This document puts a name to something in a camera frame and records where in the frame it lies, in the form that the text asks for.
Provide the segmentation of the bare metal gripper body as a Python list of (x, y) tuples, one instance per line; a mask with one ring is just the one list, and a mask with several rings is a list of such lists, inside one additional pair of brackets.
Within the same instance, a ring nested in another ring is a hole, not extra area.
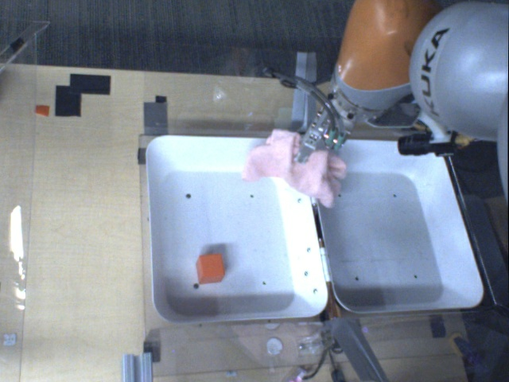
[(356, 123), (358, 109), (343, 94), (308, 93), (319, 109), (303, 136), (303, 151), (338, 151)]

